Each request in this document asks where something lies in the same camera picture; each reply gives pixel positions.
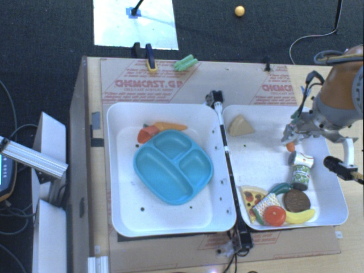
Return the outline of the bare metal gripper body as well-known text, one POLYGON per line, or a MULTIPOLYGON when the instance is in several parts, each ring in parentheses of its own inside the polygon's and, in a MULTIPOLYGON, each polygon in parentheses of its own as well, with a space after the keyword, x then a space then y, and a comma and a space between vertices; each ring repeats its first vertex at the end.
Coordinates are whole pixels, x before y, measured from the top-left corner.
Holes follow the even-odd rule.
POLYGON ((324 131, 316 122, 316 113, 313 110, 296 110, 291 115, 291 121, 285 127, 285 137, 317 137, 324 131))

